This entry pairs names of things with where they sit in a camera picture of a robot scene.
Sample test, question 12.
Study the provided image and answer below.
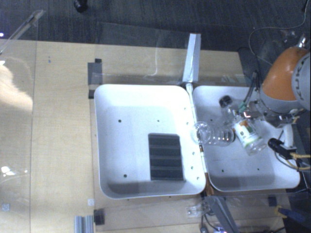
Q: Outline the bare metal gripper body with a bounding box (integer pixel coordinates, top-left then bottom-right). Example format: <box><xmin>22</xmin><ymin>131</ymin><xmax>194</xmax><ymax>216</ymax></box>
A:
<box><xmin>245</xmin><ymin>100</ymin><xmax>300</xmax><ymax>129</ymax></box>

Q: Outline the clear bottle with green label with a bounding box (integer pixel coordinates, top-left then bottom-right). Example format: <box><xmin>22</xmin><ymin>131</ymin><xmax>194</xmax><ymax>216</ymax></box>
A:
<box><xmin>219</xmin><ymin>95</ymin><xmax>267</xmax><ymax>156</ymax></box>

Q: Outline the clear plastic bottle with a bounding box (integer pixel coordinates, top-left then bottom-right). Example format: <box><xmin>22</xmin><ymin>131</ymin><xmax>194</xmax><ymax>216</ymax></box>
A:
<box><xmin>190</xmin><ymin>121</ymin><xmax>235</xmax><ymax>147</ymax></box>

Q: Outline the white plastic tray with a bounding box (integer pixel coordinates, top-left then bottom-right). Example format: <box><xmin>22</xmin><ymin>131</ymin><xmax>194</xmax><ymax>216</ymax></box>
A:
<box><xmin>192</xmin><ymin>85</ymin><xmax>301</xmax><ymax>193</ymax></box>
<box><xmin>94</xmin><ymin>83</ymin><xmax>207</xmax><ymax>200</ymax></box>

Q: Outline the black ribbed rectangular block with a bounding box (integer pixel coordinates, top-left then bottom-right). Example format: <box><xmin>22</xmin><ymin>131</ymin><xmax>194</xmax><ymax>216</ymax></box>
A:
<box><xmin>148</xmin><ymin>133</ymin><xmax>187</xmax><ymax>182</ymax></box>

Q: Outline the black cylinder on white bracket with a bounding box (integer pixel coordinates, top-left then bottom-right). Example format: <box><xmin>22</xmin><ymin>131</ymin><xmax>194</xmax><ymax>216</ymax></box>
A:
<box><xmin>267</xmin><ymin>124</ymin><xmax>298</xmax><ymax>160</ymax></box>

